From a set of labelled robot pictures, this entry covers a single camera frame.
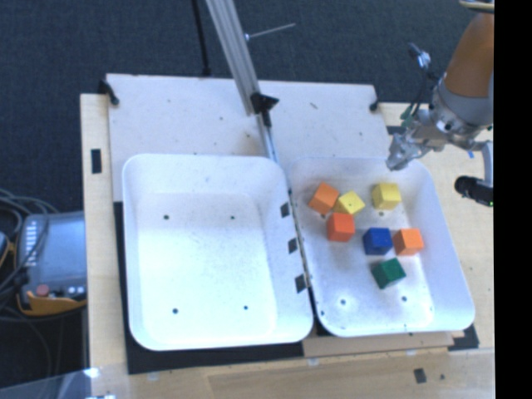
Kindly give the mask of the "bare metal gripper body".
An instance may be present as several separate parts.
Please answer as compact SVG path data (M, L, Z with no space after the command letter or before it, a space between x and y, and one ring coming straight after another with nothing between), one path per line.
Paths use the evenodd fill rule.
M406 140L426 148L455 145L469 150L478 136L478 126L463 121L451 111L419 110L403 121Z

